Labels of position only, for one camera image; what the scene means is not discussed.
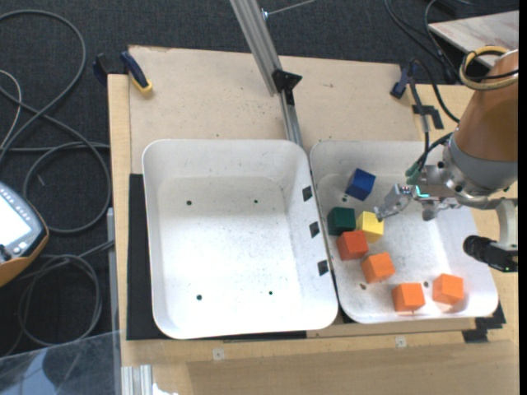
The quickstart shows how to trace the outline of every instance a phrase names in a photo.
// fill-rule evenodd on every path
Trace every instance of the white tray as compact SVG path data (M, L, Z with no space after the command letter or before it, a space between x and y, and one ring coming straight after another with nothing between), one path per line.
M337 297L331 274L319 274L328 255L313 225L315 197L304 200L312 182L298 145L160 140L142 165L152 307L163 333L189 339L334 321Z
M361 260L342 261L337 237L329 235L326 218L333 207L351 207L356 217L373 211L396 184L404 184L404 171L421 155L420 142L326 141L313 147L310 163L324 234L333 263L339 302L344 312L359 323L382 323L427 318L482 317L497 307L497 289L490 268L463 251L463 241L476 235L468 208L441 211L433 221L421 217L421 205L412 201L396 216L385 219L384 235L369 244L369 253L389 252L396 273L386 281L367 284ZM441 157L441 150L429 155ZM352 172L360 168L376 176L372 193L364 201L344 191ZM432 282L441 273L464 278L464 300L454 307L432 300ZM426 304L412 313L397 313L391 289L401 282L421 282Z

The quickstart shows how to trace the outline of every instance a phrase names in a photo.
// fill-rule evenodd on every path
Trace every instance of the green block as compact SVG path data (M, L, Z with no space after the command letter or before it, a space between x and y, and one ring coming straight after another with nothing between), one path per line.
M328 214L328 232L330 235L341 235L344 231L354 231L355 210L350 207L334 207Z

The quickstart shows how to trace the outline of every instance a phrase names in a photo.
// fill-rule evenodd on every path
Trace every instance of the table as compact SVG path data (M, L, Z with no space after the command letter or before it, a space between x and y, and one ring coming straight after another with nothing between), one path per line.
M141 47L130 52L157 94L145 98L127 76L109 76L121 330L127 304L128 175L141 172L144 146L160 137L285 138L278 102L269 97L250 54ZM305 77L295 89L295 98L306 149L331 138L421 139L417 116L411 114L410 93L401 100L389 96L399 79L397 66L293 57L281 61L285 70ZM462 113L471 92L462 86L440 89L450 110ZM423 104L437 106L430 86L418 90ZM171 104L167 92L178 99L168 109L163 106ZM215 120L218 107L225 106L229 110L224 115L235 120L227 128L226 117ZM145 107L148 116L138 116ZM259 110L258 118L248 114L254 109ZM445 115L442 118L451 130L453 124ZM441 134L435 131L431 139ZM514 193L516 186L508 196ZM482 235L497 237L497 219L491 212L476 211L474 220ZM349 393L350 388L390 394L518 393L518 276L492 274L507 323L488 331L489 343L464 342L461 330L475 329L473 318L373 325L337 319L326 329L308 332L306 339L290 341L126 341L121 332L121 360L124 366L152 365L158 387L180 395L260 394L270 389L339 394Z

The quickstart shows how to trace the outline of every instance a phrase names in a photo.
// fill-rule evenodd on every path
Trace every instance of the cube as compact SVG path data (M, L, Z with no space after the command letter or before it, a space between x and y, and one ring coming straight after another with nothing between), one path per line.
M375 243L385 232L385 221L379 221L373 212L364 211L357 218L357 230L364 231L368 243Z
M341 235L356 228L355 210L350 207L334 207L328 214L328 233Z
M373 174L357 168L347 182L345 193L356 199L365 201L373 189L374 182L375 176Z
M396 312L413 312L425 305L425 295L419 282L405 282L392 289Z
M440 303L454 305L464 298L463 278L440 274L433 283L432 299Z
M360 259L369 250L362 230L344 231L337 239L337 247L341 260Z
M361 263L368 284L383 281L395 274L395 267L388 252L372 254Z

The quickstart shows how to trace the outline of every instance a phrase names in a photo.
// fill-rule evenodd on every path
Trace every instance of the black carpet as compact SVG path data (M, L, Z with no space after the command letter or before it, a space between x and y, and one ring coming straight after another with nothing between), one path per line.
M305 0L259 0L268 12ZM452 1L454 18L518 9L519 0ZM434 51L424 33L424 0L393 0L396 13L428 51ZM249 52L228 0L0 0L0 18L6 13L32 9L56 13L73 23L86 41L86 66L80 81L47 114L65 122L91 142L108 143L105 88L95 79L91 62L105 53L119 68L119 53L129 44ZM429 21L452 16L430 11ZM315 0L296 10L271 16L269 29L281 55L336 58L405 64L418 57L438 83L446 83L443 67L420 44L395 25L384 0ZM450 53L459 58L460 54ZM81 62L81 46L63 23L46 16L19 15L0 21L0 69L21 84L22 99L36 109L45 107L73 79ZM421 82L428 82L423 72ZM3 74L0 86L16 94ZM11 127L16 106L0 96L0 142ZM18 124L31 118L26 110ZM14 142L14 147L57 146L77 140L45 119L38 119ZM109 150L101 149L105 163ZM0 181L21 192L37 154L10 151L0 163ZM36 169L27 184L27 197L53 228L75 229L97 218L106 206L105 175L87 150L54 154ZM105 218L75 235L53 233L45 254L79 254L107 239ZM96 270L103 309L92 335L111 330L107 254L87 258ZM35 262L39 270L44 259ZM20 327L17 306L30 279L19 277L0 288L0 356L15 342ZM74 266L61 267L36 284L26 317L27 329L48 342L65 342L84 333L95 302L93 283ZM40 345L22 336L14 353Z

